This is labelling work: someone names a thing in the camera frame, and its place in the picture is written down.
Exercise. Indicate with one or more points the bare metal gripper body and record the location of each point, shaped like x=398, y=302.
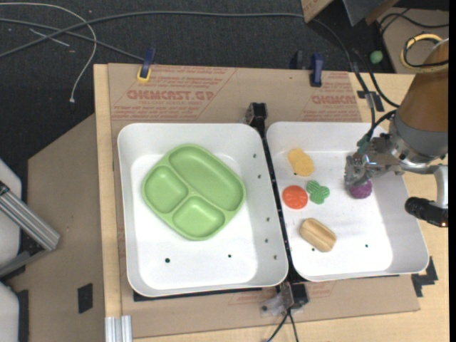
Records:
x=386, y=157

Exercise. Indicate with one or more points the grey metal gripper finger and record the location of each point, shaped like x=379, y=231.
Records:
x=366, y=173
x=351, y=171

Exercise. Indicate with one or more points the purple toy grapes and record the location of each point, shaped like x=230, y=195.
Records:
x=361, y=191

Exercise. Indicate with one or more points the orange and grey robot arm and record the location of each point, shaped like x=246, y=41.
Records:
x=424, y=94

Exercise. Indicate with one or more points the green toy broccoli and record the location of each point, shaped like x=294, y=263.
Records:
x=318, y=192

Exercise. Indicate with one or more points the yellow toy biscuit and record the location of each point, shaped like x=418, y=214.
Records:
x=301, y=162

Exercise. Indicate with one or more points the white plastic tray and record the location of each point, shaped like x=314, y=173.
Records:
x=356, y=233
x=199, y=265

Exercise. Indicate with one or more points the orange toy orange slice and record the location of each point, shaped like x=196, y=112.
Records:
x=295, y=197

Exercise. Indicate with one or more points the tan toy bread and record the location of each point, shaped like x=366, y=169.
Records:
x=317, y=235

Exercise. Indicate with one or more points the thin black rod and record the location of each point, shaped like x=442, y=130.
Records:
x=276, y=191

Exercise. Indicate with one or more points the green ball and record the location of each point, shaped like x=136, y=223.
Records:
x=376, y=56

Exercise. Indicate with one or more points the green divided plate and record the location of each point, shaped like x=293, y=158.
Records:
x=194, y=191

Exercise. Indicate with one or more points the brown cardboard board red print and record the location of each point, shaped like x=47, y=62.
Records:
x=199, y=91

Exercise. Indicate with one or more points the black cylinder on white bracket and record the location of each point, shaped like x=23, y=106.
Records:
x=425, y=208

